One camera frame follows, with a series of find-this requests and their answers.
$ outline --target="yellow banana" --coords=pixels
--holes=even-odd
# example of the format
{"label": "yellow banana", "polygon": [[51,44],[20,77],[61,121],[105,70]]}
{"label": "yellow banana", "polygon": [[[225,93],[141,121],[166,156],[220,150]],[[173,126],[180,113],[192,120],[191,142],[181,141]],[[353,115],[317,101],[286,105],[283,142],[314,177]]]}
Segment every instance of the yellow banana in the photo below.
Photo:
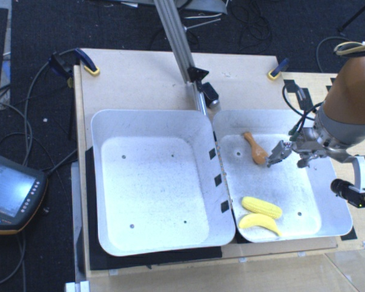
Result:
{"label": "yellow banana", "polygon": [[266,229],[269,229],[270,231],[275,232],[278,236],[282,235],[274,219],[265,214],[261,213],[247,214],[239,221],[238,224],[238,227],[243,229],[253,226],[261,226]]}
{"label": "yellow banana", "polygon": [[242,206],[251,212],[265,214],[271,218],[279,218],[282,215],[282,209],[273,203],[254,198],[243,197]]}

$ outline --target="tray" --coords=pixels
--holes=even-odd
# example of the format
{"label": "tray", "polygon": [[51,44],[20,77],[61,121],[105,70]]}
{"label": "tray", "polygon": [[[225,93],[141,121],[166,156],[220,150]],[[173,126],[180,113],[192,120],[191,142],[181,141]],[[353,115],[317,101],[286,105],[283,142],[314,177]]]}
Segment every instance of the tray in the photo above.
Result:
{"label": "tray", "polygon": [[292,110],[229,110],[214,117],[236,222],[249,213],[241,205],[244,196],[272,202],[283,210],[276,220],[281,237],[258,226],[238,228],[251,242],[344,235],[353,226],[346,201],[330,190],[336,175],[329,158],[315,159],[304,169],[297,167],[300,158],[295,153],[270,168],[253,162],[244,132],[250,131],[270,154],[280,140],[289,139],[288,131],[299,118]]}
{"label": "tray", "polygon": [[105,109],[91,121],[99,242],[113,256],[221,246],[235,235],[209,119]]}

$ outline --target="robotic hand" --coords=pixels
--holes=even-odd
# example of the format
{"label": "robotic hand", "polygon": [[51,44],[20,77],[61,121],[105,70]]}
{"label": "robotic hand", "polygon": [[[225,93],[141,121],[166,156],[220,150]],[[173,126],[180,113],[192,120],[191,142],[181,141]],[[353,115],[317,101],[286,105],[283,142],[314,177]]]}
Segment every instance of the robotic hand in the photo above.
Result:
{"label": "robotic hand", "polygon": [[[365,45],[340,44],[337,55],[350,57],[342,67],[325,100],[304,111],[290,131],[290,141],[280,141],[266,158],[270,167],[293,151],[301,159],[299,168],[309,166],[312,159],[330,157],[340,163],[352,163],[355,183],[341,179],[331,183],[331,190],[355,207],[365,207],[365,156],[352,156],[347,149],[365,140]],[[303,127],[307,114],[316,111],[311,128]]]}

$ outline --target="dark floor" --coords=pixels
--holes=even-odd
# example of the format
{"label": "dark floor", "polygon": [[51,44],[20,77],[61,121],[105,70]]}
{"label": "dark floor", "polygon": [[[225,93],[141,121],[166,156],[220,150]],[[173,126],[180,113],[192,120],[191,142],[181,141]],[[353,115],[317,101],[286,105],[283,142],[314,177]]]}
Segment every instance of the dark floor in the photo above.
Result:
{"label": "dark floor", "polygon": [[[364,5],[365,0],[231,0],[228,15],[190,30],[188,38],[192,52],[275,55],[278,61],[290,59],[288,71],[337,73],[344,59],[332,50],[344,40],[365,41],[365,11],[342,33],[338,27]],[[22,112],[32,80],[55,51],[75,47],[170,50],[152,6],[134,8],[119,2],[88,0],[12,0],[11,7],[10,102]],[[180,11],[184,25],[210,20],[185,19],[199,13]],[[4,49],[2,21],[3,17],[0,53]],[[72,54],[64,59],[75,63]],[[48,170],[76,148],[75,126],[69,124],[73,92],[63,77],[46,70],[38,77],[31,96],[28,117],[35,142],[29,166]],[[23,133],[23,119],[17,113],[0,111],[0,155],[22,163]],[[45,213],[38,213],[26,228],[24,276],[29,292],[63,291],[66,282],[75,280],[70,164],[52,175],[44,208]],[[1,236],[0,280],[11,274],[18,261],[16,237]],[[21,291],[22,285],[20,268],[0,285],[0,291]]]}

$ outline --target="wooden table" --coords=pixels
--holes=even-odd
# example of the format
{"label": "wooden table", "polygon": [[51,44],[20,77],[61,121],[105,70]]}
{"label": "wooden table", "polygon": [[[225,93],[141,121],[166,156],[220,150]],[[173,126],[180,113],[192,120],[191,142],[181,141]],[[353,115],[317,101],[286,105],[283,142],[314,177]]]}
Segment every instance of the wooden table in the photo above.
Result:
{"label": "wooden table", "polygon": [[[89,267],[85,151],[92,147],[90,122],[102,109],[192,110],[190,88],[183,83],[171,52],[84,49],[100,68],[97,77],[74,68],[80,202],[85,280],[91,291],[365,291],[365,209],[349,206],[357,239],[341,237],[271,243],[230,243],[223,257],[187,263],[94,271]],[[193,54],[197,67],[220,95],[221,109],[287,109],[284,80],[308,89],[322,101],[335,74],[284,72],[266,77],[278,63],[259,55]],[[298,108],[294,94],[289,100]],[[210,119],[215,113],[209,111]],[[365,141],[349,150],[365,155]],[[339,178],[353,181],[351,164],[333,161]]]}

